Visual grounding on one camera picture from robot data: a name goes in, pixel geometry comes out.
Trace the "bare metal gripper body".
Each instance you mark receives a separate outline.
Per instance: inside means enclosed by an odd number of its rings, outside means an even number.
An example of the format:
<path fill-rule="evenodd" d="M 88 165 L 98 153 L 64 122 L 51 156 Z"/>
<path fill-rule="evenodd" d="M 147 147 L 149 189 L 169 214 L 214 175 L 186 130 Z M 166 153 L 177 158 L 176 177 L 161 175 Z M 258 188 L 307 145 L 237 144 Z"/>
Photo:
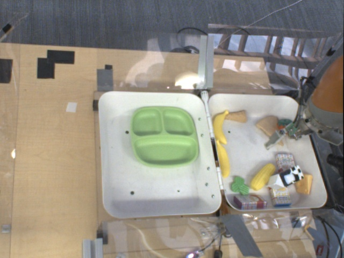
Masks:
<path fill-rule="evenodd" d="M 310 118 L 296 117 L 293 122 L 286 126 L 288 137 L 298 140 L 303 136 L 312 134 L 313 130 L 308 126 L 310 121 Z"/>

